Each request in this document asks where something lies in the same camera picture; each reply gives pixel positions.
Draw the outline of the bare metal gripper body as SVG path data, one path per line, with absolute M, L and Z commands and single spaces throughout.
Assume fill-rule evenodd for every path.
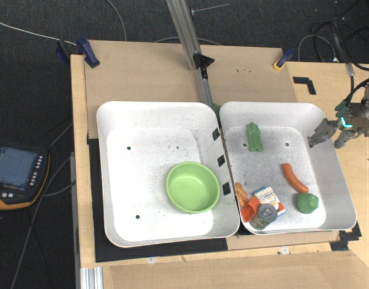
M 340 137 L 369 137 L 369 84 L 358 85 L 355 91 L 365 88 L 359 102 L 351 102 L 352 94 L 337 106 Z

